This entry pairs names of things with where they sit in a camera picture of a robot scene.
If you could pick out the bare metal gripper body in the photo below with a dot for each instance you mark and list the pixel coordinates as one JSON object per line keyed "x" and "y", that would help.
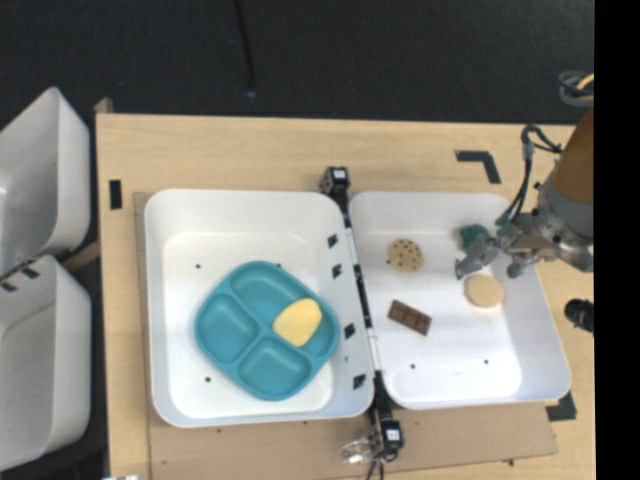
{"x": 535, "y": 240}

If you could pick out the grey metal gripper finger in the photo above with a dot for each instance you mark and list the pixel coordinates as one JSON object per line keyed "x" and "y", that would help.
{"x": 475, "y": 258}
{"x": 520, "y": 267}

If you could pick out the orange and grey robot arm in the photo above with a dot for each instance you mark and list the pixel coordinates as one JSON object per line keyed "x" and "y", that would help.
{"x": 579, "y": 163}

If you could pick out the green toy broccoli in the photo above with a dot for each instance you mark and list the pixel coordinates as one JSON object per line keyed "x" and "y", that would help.
{"x": 472, "y": 234}

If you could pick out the plain beige round biscuit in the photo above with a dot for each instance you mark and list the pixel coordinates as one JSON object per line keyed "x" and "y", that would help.
{"x": 484, "y": 291}

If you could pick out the chocolate chip biscuit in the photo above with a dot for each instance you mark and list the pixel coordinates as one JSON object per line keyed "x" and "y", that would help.
{"x": 405, "y": 255}

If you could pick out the brown chocolate bar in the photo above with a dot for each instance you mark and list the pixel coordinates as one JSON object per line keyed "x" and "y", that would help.
{"x": 410, "y": 317}

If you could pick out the white plastic tray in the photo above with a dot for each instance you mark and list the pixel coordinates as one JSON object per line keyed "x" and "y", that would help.
{"x": 450, "y": 368}
{"x": 240, "y": 228}

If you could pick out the yellow oval toy bread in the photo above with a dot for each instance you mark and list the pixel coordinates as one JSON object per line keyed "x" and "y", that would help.
{"x": 297, "y": 322}

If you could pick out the blue divided plate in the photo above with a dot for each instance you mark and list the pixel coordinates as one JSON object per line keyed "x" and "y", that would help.
{"x": 230, "y": 325}

